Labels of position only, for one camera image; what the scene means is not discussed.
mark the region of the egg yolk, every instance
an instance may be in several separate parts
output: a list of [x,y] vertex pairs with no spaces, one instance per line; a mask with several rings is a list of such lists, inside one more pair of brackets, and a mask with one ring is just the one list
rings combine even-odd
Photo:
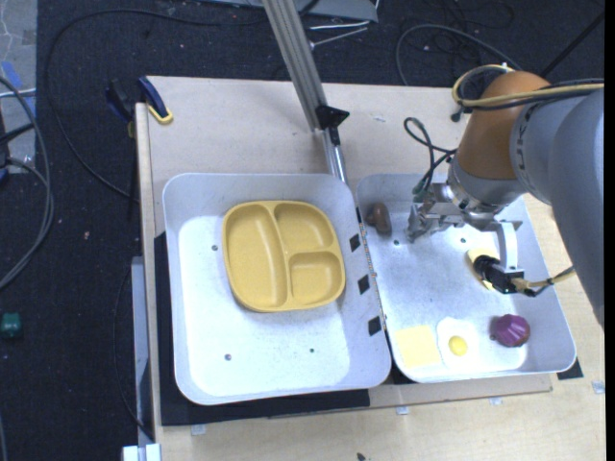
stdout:
[[460,336],[453,336],[449,340],[449,349],[457,356],[465,355],[468,352],[468,344]]

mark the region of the yellow plate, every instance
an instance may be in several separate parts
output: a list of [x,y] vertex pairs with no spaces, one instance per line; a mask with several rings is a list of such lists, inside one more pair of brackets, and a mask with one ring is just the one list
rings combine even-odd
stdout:
[[225,215],[222,233],[233,294],[252,310],[310,309],[331,303],[344,290],[344,260],[335,230],[314,205],[237,205]]

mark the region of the purple onion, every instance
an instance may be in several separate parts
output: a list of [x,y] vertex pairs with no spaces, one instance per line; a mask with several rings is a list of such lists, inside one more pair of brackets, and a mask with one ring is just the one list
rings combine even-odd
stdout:
[[505,314],[496,320],[494,334],[505,347],[520,347],[529,339],[529,324],[521,316]]

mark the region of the black floor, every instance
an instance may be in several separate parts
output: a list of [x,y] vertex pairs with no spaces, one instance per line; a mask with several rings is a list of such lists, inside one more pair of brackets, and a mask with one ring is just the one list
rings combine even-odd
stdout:
[[[501,54],[552,82],[603,78],[603,12],[604,0],[382,0],[378,24],[317,46],[314,56],[323,82],[349,84],[451,86]],[[331,20],[308,16],[305,23]],[[442,29],[413,30],[400,45],[402,79],[398,39],[423,24],[457,29],[499,53]],[[19,312],[24,327],[20,340],[0,341],[0,414],[11,460],[119,459],[123,446],[136,443],[136,427],[119,393],[112,326],[120,297],[118,371],[132,404],[130,282],[120,287],[139,253],[139,224],[138,206],[126,196],[134,143],[107,108],[105,87],[119,79],[137,99],[135,80],[146,74],[288,75],[262,10],[209,3],[38,0],[37,46],[37,120],[55,218],[29,266],[0,291],[0,311]],[[0,274],[34,241],[43,202],[32,175],[0,187]]]

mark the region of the wooden table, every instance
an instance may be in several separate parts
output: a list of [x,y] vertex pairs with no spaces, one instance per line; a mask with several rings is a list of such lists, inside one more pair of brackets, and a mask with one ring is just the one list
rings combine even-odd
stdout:
[[[203,435],[193,435],[189,426],[162,425],[154,238],[164,231],[164,185],[185,172],[323,173],[327,166],[322,140],[309,130],[292,83],[150,80],[175,116],[161,125],[145,105],[136,105],[152,410],[164,461],[606,459],[605,395],[598,387],[605,381],[604,334],[577,278],[561,282],[557,294],[582,377],[385,383],[370,390],[367,409],[209,424]],[[446,148],[458,144],[465,128],[465,120],[450,120],[456,107],[449,89],[324,88],[330,105],[351,113],[339,130],[353,192],[368,175],[427,170],[427,150],[404,133],[406,117],[419,118],[433,143]],[[551,210],[530,196],[525,202],[555,274],[570,261]]]

